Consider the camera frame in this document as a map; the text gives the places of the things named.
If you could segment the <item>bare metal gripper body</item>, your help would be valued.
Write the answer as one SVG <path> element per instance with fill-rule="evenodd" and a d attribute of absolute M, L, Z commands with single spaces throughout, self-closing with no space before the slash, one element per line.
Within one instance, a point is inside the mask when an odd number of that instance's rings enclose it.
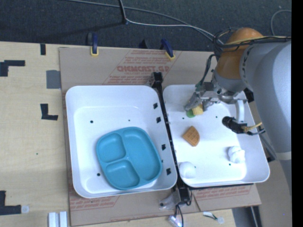
<path fill-rule="evenodd" d="M 195 92 L 202 104 L 224 102 L 233 104 L 239 92 L 232 92 L 219 86 L 217 82 L 198 82 Z"/>

